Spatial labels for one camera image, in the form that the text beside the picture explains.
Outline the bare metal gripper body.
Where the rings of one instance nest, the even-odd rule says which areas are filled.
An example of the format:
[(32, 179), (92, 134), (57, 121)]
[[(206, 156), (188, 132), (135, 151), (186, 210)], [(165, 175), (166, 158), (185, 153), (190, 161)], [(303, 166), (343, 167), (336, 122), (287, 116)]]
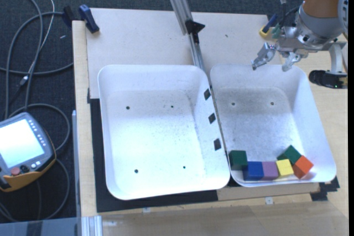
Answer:
[(320, 35), (306, 26), (275, 27), (277, 50), (281, 53), (316, 53), (327, 51), (338, 36)]

